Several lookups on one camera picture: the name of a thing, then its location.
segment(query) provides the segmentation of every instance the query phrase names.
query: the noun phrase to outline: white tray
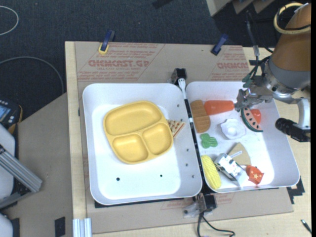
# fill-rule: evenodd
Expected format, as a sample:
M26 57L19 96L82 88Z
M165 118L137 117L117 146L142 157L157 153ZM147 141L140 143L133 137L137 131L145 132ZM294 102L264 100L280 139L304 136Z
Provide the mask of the white tray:
M157 199L193 197L202 187L198 158L181 90L169 83L96 83L83 92L90 190L100 204L114 205ZM123 104L147 100L166 119L187 125L174 138L172 148L156 159L126 164L111 149L103 117Z
M241 82L192 82L186 88L189 103L195 100L231 100L236 102L238 90L242 88ZM256 166L264 173L259 185L247 181L240 187L220 173L222 186L216 190L219 193L236 192L254 189L269 189L295 185L300 178L299 170L285 134L275 127L280 117L274 100L270 103L261 103L254 108L259 109L262 115L261 127L263 132L254 132L246 128L246 134L239 139L229 140L222 133L220 124L227 119L237 119L242 124L240 112L230 111L211 115L211 127L206 133L215 137L218 146L204 149L201 145L200 134L196 133L199 152L208 155L213 160L221 153L228 153L236 143L240 142L247 150L251 165Z

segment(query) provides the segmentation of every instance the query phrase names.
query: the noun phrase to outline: watermelon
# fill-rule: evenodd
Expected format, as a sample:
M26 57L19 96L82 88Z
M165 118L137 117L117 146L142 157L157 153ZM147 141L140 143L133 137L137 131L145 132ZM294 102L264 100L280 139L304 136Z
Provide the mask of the watermelon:
M241 110L241 118L244 124L254 132L263 132L259 122L249 108L243 108Z

